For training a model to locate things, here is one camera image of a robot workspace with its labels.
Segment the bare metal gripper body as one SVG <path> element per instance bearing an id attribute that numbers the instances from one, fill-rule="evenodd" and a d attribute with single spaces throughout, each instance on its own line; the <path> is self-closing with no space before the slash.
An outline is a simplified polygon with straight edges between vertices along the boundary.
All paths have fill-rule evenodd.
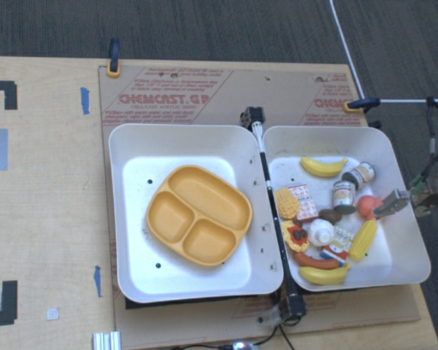
<path id="1" fill-rule="evenodd" d="M 416 217 L 430 215 L 438 208 L 438 157 L 410 181 L 410 200 Z"/>

